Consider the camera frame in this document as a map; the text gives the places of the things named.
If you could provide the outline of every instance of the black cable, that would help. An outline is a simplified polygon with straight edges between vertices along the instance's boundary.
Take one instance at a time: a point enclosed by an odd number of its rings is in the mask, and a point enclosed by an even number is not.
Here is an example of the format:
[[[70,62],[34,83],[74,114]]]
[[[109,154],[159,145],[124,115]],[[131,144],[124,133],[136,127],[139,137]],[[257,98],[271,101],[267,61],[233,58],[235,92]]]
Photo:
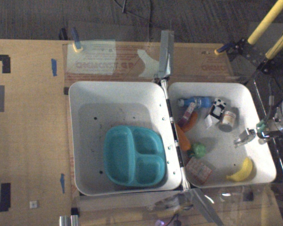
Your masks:
[[[178,216],[179,216],[179,214],[177,214],[176,220],[173,222],[174,226],[181,226],[182,225],[181,221],[178,220]]]
[[[174,220],[174,218],[178,216],[178,213],[174,214],[173,217],[170,219],[170,221],[166,224],[166,226],[169,226],[170,223],[172,223],[172,221]]]
[[[113,1],[118,7],[121,8],[122,11],[124,10],[124,7],[121,4],[119,4],[117,0],[113,0]],[[148,23],[148,39],[150,39],[150,26],[153,25],[153,23],[151,22],[152,2],[151,2],[151,0],[148,0],[148,1],[149,1],[149,15],[148,15],[147,18],[144,18],[144,17],[142,17],[142,16],[140,16],[140,15],[134,13],[134,12],[128,11],[127,9],[125,11],[125,14],[129,14],[133,17],[137,17],[139,19],[146,21]]]

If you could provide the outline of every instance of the banana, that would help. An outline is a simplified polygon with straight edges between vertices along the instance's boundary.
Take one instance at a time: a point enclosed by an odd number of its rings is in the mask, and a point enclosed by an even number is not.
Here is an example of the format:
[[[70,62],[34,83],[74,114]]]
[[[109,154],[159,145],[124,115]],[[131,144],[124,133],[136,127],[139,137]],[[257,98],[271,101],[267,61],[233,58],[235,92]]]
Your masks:
[[[249,157],[246,157],[243,161],[241,169],[230,176],[226,176],[226,179],[235,182],[241,182],[249,177],[252,170],[253,170],[253,162]]]

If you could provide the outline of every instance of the yellow handle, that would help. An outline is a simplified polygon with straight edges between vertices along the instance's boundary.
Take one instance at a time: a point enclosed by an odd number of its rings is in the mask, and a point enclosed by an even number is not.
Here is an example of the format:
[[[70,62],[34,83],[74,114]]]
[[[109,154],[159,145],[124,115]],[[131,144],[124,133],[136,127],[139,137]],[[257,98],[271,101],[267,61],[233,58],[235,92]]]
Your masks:
[[[273,59],[283,49],[283,35],[277,43],[265,54],[267,59]]]
[[[283,0],[278,0],[275,5],[270,9],[268,14],[262,20],[262,22],[258,25],[252,35],[249,37],[247,42],[251,45],[254,45],[258,39],[263,35],[263,33],[268,29],[270,24],[275,20],[275,18],[281,13],[283,10]]]

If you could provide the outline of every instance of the green lime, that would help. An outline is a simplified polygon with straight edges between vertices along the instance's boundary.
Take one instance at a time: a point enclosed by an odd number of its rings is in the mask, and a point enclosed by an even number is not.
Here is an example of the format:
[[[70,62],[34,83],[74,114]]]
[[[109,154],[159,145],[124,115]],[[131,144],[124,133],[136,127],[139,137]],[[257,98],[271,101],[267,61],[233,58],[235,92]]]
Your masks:
[[[207,150],[202,143],[197,142],[192,145],[191,150],[188,153],[189,157],[195,156],[197,159],[200,159],[205,156]]]

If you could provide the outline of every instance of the blue plastic bottle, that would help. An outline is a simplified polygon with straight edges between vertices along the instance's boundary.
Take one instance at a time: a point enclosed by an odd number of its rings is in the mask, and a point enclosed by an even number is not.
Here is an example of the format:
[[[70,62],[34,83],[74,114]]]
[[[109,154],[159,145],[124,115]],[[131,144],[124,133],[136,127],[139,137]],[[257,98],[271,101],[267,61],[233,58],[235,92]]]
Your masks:
[[[191,97],[190,99],[179,99],[178,106],[184,107],[189,106],[190,103],[194,102],[196,104],[195,108],[210,108],[212,106],[212,101],[209,97]]]

